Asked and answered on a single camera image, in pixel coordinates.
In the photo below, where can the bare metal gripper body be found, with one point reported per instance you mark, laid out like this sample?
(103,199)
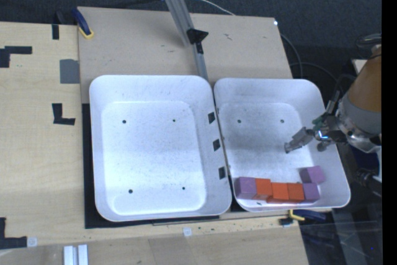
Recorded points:
(347,130)

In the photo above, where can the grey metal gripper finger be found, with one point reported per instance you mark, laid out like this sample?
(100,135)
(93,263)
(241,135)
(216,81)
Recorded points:
(297,139)
(322,146)

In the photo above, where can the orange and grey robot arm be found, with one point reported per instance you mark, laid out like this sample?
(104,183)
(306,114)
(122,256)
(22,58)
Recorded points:
(367,87)

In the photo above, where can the purple cube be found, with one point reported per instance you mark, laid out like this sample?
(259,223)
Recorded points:
(245,186)
(311,191)
(314,174)

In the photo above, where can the white plastic tray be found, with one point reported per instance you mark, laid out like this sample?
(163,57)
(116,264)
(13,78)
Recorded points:
(263,133)
(155,149)

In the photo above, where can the orange cube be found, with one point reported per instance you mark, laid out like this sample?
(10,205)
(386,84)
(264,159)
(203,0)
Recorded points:
(263,186)
(280,190)
(295,191)

